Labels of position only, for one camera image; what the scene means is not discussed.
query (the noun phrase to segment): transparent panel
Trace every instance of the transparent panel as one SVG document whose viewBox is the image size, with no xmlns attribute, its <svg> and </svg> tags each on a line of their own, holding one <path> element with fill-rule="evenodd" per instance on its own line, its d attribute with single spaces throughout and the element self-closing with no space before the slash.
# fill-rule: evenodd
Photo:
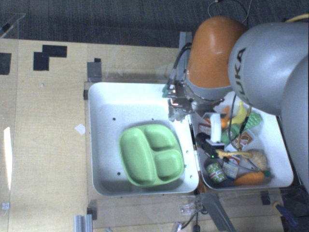
<svg viewBox="0 0 309 232">
<path fill-rule="evenodd" d="M 0 231 L 8 230 L 14 150 L 19 21 L 24 16 L 24 14 L 0 13 Z"/>
</svg>

